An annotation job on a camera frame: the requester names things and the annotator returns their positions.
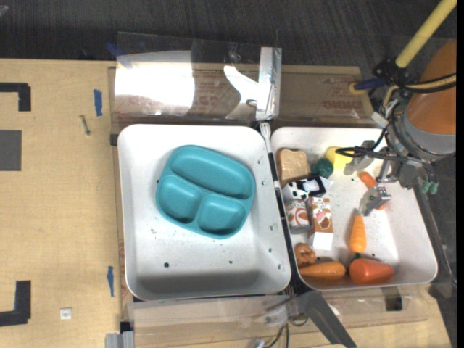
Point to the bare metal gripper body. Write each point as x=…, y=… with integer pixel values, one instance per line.
x=407, y=174

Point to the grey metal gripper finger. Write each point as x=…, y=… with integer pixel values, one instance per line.
x=359, y=160
x=373, y=199

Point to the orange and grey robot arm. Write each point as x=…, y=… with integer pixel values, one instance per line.
x=433, y=103

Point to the small orange sausage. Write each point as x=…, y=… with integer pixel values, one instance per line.
x=368, y=180

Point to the dark green broccoli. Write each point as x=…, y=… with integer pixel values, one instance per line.
x=322, y=167

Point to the light orange carrot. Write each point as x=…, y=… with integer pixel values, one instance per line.
x=357, y=234

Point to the white plastic tray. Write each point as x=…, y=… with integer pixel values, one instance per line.
x=398, y=238
x=203, y=263

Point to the brown and white carton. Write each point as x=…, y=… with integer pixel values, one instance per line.
x=320, y=223

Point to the black and white cow carton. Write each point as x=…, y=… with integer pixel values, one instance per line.
x=301, y=189

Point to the brown bread slice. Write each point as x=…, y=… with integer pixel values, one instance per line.
x=293, y=165

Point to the fat orange carrot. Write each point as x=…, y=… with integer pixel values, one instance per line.
x=369, y=271

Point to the white and orange can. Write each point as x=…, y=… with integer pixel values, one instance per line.
x=298, y=215

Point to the blue divided plate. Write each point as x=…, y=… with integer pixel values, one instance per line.
x=206, y=190

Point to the grey screw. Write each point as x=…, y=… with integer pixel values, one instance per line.
x=85, y=124

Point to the small white square piece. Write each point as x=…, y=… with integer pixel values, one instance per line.
x=66, y=313

